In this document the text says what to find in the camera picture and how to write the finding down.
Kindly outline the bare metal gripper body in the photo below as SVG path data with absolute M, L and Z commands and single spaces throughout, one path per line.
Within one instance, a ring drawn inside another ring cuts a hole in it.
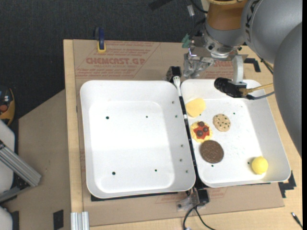
M 195 36 L 189 44 L 188 60 L 201 63 L 213 63 L 215 60 L 226 61 L 228 56 L 239 46 L 227 46 L 210 36 Z

